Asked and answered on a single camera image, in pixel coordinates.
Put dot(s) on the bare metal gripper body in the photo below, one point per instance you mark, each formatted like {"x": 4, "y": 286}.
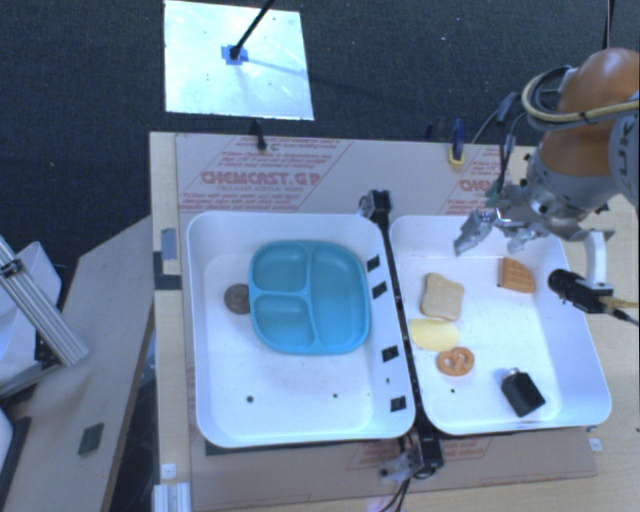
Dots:
{"x": 537, "y": 219}

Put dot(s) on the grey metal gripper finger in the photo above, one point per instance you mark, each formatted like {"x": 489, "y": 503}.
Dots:
{"x": 469, "y": 234}
{"x": 518, "y": 242}

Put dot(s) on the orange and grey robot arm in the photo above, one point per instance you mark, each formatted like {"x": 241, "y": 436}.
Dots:
{"x": 590, "y": 140}

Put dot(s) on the orange toy waffle biscuit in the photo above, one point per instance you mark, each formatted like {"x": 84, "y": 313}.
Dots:
{"x": 516, "y": 276}

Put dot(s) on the tan toy bread slice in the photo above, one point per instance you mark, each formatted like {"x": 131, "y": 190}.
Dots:
{"x": 441, "y": 297}

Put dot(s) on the thin black rod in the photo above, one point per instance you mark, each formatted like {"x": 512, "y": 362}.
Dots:
{"x": 400, "y": 310}

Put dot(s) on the yellow toy potato chip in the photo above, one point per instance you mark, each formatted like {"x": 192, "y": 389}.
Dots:
{"x": 434, "y": 335}

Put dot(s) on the white plastic tray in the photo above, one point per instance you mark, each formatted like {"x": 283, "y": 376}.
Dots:
{"x": 500, "y": 350}
{"x": 290, "y": 400}

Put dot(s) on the orange toy pretzel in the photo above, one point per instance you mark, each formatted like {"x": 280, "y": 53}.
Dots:
{"x": 455, "y": 362}

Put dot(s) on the black rectangular block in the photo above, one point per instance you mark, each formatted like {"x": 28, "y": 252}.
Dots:
{"x": 522, "y": 392}

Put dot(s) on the brown cardboard board red print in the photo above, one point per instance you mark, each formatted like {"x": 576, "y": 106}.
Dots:
{"x": 310, "y": 170}

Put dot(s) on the blue divided plate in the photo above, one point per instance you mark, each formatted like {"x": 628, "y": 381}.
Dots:
{"x": 307, "y": 297}

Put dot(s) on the brown round disc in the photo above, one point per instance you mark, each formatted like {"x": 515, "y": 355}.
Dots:
{"x": 236, "y": 300}

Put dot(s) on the black cylinder on white bracket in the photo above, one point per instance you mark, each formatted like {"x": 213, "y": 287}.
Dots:
{"x": 582, "y": 285}

